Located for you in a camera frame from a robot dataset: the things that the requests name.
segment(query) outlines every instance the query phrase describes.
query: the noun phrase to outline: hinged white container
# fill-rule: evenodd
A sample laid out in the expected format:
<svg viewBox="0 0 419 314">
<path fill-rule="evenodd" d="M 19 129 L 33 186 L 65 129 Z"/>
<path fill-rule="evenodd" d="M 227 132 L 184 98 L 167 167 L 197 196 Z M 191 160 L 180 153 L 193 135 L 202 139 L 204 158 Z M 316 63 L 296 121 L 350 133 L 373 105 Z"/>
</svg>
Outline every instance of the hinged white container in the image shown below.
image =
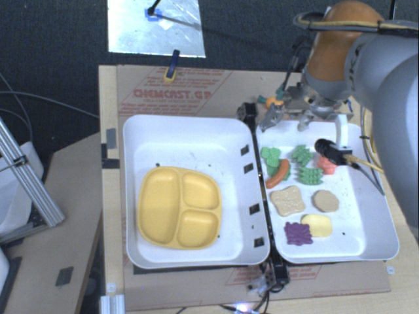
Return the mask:
<svg viewBox="0 0 419 314">
<path fill-rule="evenodd" d="M 362 158 L 359 127 L 349 124 L 349 145 Z M 291 159 L 292 150 L 306 144 L 314 150 L 319 138 L 334 141 L 333 123 L 313 122 L 304 132 L 297 122 L 282 121 L 262 133 L 257 130 L 259 149 L 278 147 L 281 158 Z M 126 245 L 131 261 L 146 269 L 187 266 L 255 265 L 270 252 L 268 224 L 264 213 L 257 161 L 249 128 L 229 118 L 191 118 L 137 115 L 129 118 L 123 131 L 126 189 Z M 316 159 L 308 167 L 313 167 Z M 145 174 L 156 166 L 176 166 L 200 171 L 212 177 L 221 190 L 222 215 L 219 238 L 201 250 L 168 249 L 142 238 L 137 229 L 139 189 Z M 306 205 L 304 212 L 281 217 L 269 201 L 274 240 L 278 252 L 297 264 L 351 260 L 386 260 L 399 248 L 393 221 L 384 196 L 359 172 L 341 166 L 335 175 L 323 176 L 323 184 L 303 185 L 297 168 L 288 181 L 272 190 L 297 185 Z M 263 164 L 263 175 L 266 168 Z M 288 245 L 283 227 L 299 222 L 305 214 L 319 213 L 311 197 L 327 189 L 340 200 L 340 209 L 328 213 L 333 224 L 330 237 L 314 238 L 311 245 Z"/>
</svg>

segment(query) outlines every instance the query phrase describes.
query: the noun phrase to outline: yellow plastic plate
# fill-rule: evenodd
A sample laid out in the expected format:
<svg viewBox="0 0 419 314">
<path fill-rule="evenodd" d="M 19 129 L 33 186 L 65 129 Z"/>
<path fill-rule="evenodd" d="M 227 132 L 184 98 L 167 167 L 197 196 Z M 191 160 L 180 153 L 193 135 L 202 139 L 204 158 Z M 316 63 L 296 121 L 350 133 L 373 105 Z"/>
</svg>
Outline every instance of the yellow plastic plate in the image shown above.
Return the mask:
<svg viewBox="0 0 419 314">
<path fill-rule="evenodd" d="M 141 184 L 137 227 L 151 243 L 174 249 L 209 247 L 219 234 L 221 193 L 208 175 L 156 167 Z"/>
</svg>

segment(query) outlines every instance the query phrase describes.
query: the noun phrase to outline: toy food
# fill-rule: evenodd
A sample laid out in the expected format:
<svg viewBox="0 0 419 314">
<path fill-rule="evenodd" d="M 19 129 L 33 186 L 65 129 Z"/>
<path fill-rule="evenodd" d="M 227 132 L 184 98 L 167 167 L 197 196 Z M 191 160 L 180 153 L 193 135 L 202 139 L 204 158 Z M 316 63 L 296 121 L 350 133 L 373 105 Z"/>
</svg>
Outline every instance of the toy food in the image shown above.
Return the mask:
<svg viewBox="0 0 419 314">
<path fill-rule="evenodd" d="M 261 150 L 261 157 L 266 161 L 266 168 L 269 177 L 275 176 L 280 166 L 281 150 L 278 148 L 263 147 Z"/>
<path fill-rule="evenodd" d="M 297 186 L 290 186 L 285 190 L 272 192 L 270 200 L 275 205 L 278 214 L 282 217 L 300 213 L 306 209 L 300 189 Z"/>
<path fill-rule="evenodd" d="M 320 178 L 323 176 L 322 173 L 322 169 L 301 167 L 299 172 L 300 182 L 305 185 L 320 185 L 323 182 L 320 180 Z"/>
<path fill-rule="evenodd" d="M 221 224 L 221 193 L 208 175 L 180 167 L 156 167 L 139 192 L 137 227 L 149 242 L 174 249 L 210 246 Z"/>
<path fill-rule="evenodd" d="M 332 163 L 330 160 L 328 160 L 326 157 L 323 157 L 322 155 L 319 156 L 319 161 L 317 162 L 317 166 L 323 170 L 324 175 L 334 174 L 335 169 L 337 168 L 336 164 Z"/>
<path fill-rule="evenodd" d="M 266 181 L 266 188 L 272 188 L 278 185 L 287 175 L 289 170 L 289 161 L 281 160 L 280 168 L 278 172 L 272 178 Z"/>
<path fill-rule="evenodd" d="M 339 209 L 339 199 L 328 190 L 320 190 L 314 194 L 314 205 L 322 212 L 335 212 Z"/>
<path fill-rule="evenodd" d="M 310 227 L 307 224 L 287 222 L 285 223 L 284 230 L 287 236 L 287 244 L 303 245 L 313 243 Z"/>
<path fill-rule="evenodd" d="M 301 218 L 301 224 L 310 226 L 313 237 L 327 237 L 332 234 L 332 222 L 326 215 L 307 214 Z"/>
<path fill-rule="evenodd" d="M 281 106 L 283 105 L 283 100 L 277 100 L 276 97 L 269 97 L 268 99 L 266 99 L 266 108 L 269 109 L 271 104 L 275 104 L 275 106 Z"/>
<path fill-rule="evenodd" d="M 293 152 L 293 159 L 295 159 L 301 166 L 306 166 L 312 160 L 314 153 L 310 152 L 305 145 L 299 145 Z"/>
</svg>

